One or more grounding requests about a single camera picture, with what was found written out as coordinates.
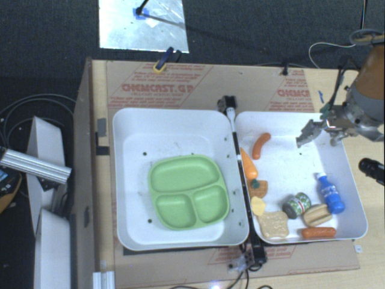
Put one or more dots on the blue toy bottle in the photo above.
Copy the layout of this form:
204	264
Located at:
329	193

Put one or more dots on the thin black and white rod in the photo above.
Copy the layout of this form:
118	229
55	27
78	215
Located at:
235	137

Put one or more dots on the orange toy sausage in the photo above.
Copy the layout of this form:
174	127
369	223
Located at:
319	232
259	146

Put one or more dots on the toy hot dog bun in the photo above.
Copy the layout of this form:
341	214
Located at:
317	215

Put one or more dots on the small green can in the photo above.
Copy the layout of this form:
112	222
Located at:
297	205

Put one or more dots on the brown toy biscuit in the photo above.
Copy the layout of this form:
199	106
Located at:
261	191

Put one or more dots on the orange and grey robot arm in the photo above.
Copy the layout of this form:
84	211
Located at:
371	71

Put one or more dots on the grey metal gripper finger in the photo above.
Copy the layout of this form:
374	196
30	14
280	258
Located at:
308	132
337	138

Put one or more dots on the beige toy bread slice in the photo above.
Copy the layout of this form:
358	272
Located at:
273	225

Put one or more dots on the yellow toy crisp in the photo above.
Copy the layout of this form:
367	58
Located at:
257	206

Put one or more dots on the orange toy carrot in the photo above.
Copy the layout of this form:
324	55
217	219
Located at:
249	165

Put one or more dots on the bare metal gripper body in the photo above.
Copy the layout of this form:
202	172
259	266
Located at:
346	117

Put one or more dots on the brown cardboard board red print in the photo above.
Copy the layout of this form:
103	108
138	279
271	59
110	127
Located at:
180	83

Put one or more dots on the green divided plate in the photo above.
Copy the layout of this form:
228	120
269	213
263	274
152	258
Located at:
183	173

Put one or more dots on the white plastic tray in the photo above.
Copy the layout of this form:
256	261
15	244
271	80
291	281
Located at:
288	167
168	125

